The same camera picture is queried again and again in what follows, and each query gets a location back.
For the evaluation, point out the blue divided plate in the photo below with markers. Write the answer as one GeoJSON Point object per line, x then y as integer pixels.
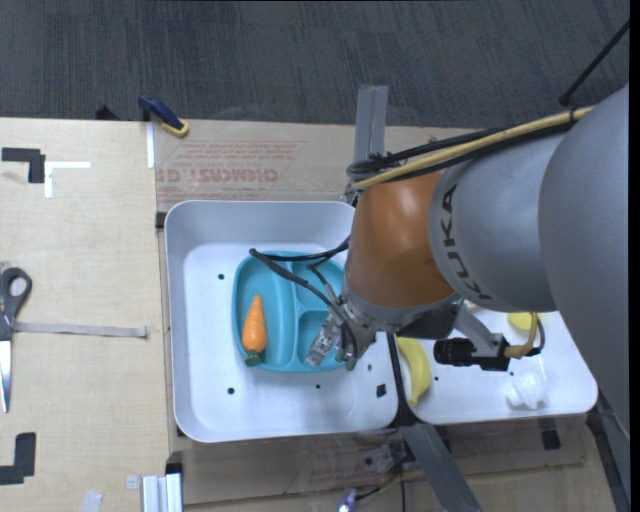
{"type": "Point", "coordinates": [287, 310]}

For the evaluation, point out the yellow banana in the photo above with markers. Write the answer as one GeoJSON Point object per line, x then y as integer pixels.
{"type": "Point", "coordinates": [419, 365]}

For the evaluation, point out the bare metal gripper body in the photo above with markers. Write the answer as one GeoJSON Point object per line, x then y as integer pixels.
{"type": "Point", "coordinates": [358, 326]}

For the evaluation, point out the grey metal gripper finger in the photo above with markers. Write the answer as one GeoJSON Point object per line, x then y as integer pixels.
{"type": "Point", "coordinates": [323, 342]}
{"type": "Point", "coordinates": [351, 361]}

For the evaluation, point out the orange carrot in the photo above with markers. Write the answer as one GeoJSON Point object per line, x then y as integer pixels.
{"type": "Point", "coordinates": [254, 327]}

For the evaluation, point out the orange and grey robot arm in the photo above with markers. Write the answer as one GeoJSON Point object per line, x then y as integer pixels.
{"type": "Point", "coordinates": [500, 235]}

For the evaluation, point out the white plastic tray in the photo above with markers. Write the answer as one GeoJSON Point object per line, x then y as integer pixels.
{"type": "Point", "coordinates": [210, 350]}
{"type": "Point", "coordinates": [465, 395]}

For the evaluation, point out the yellow round object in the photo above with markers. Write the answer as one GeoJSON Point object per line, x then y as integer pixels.
{"type": "Point", "coordinates": [520, 321]}

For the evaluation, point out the brown cardboard board, red print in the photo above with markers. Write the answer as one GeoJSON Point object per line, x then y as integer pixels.
{"type": "Point", "coordinates": [240, 170]}

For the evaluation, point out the white crumpled object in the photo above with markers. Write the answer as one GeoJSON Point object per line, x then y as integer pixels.
{"type": "Point", "coordinates": [527, 392]}

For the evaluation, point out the black cylinder on white bracket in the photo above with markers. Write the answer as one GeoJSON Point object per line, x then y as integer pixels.
{"type": "Point", "coordinates": [480, 351]}

